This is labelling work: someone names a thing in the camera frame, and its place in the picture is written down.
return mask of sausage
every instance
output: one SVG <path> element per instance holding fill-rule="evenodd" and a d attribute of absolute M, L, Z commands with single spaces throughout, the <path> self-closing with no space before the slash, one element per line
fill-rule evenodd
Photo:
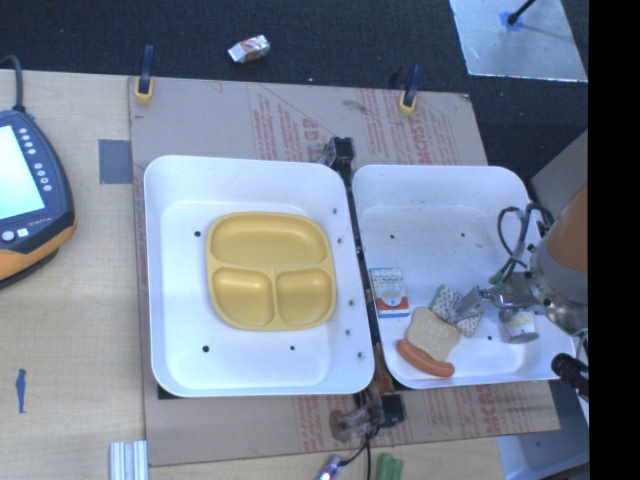
<path fill-rule="evenodd" d="M 400 357 L 425 373 L 435 375 L 436 377 L 451 377 L 455 371 L 451 363 L 436 361 L 424 350 L 419 349 L 407 339 L 398 341 L 396 343 L 396 349 Z"/>

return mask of cardboard sheet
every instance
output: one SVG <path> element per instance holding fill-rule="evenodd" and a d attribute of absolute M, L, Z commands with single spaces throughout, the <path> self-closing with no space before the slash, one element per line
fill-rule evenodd
<path fill-rule="evenodd" d="M 129 80 L 138 290 L 148 457 L 152 466 L 354 449 L 329 428 L 350 395 L 180 399 L 158 388 L 150 362 L 142 180 L 166 154 L 316 161 L 333 136 L 353 138 L 354 168 L 367 164 L 486 165 L 469 99 L 400 91 L 155 79 L 149 102 Z M 402 391 L 407 419 L 373 446 L 472 439 L 559 428 L 547 382 Z"/>

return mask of white tray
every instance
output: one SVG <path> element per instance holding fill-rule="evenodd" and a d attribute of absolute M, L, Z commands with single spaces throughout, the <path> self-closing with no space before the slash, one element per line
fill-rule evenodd
<path fill-rule="evenodd" d="M 489 287 L 507 259 L 498 214 L 508 206 L 524 210 L 530 202 L 522 181 L 500 167 L 369 165 L 356 172 L 353 192 L 367 267 L 400 267 L 411 310 L 427 306 L 440 284 L 462 295 L 475 285 Z M 515 244 L 520 226 L 509 215 L 505 240 Z M 532 223 L 527 243 L 539 240 Z M 456 371 L 443 379 L 417 370 L 396 352 L 410 321 L 411 316 L 378 319 L 389 370 L 410 388 L 557 378 L 552 359 L 575 352 L 572 338 L 545 316 L 535 317 L 538 339 L 508 343 L 498 309 L 490 307 L 474 335 L 461 337 L 451 351 L 448 361 Z"/>
<path fill-rule="evenodd" d="M 336 172 L 311 163 L 164 156 L 148 166 L 144 196 L 151 361 L 164 389 L 181 397 L 345 394 L 369 384 L 369 323 Z M 303 215 L 324 230 L 337 287 L 327 322 L 247 331 L 216 314 L 207 287 L 207 231 L 239 211 Z"/>

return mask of wooden table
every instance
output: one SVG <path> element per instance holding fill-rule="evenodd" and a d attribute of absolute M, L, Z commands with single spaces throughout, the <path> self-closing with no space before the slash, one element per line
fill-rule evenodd
<path fill-rule="evenodd" d="M 127 77 L 24 72 L 24 105 L 63 160 L 78 228 L 54 260 L 0 291 L 0 478 L 107 479 L 112 442 L 145 439 L 130 184 L 101 184 L 100 139 L 130 140 Z M 15 77 L 0 70 L 0 109 Z M 24 413 L 15 388 L 26 373 Z M 403 480 L 504 478 L 494 438 L 375 448 Z M 326 453 L 151 468 L 151 479 L 312 479 Z M 363 479 L 363 454 L 341 480 Z"/>

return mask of yellow plate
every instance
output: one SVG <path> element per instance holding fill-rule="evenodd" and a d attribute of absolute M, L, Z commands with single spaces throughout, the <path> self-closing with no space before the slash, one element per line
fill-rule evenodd
<path fill-rule="evenodd" d="M 230 213 L 207 235 L 213 307 L 240 329 L 308 329 L 336 304 L 331 247 L 311 219 L 276 212 Z"/>

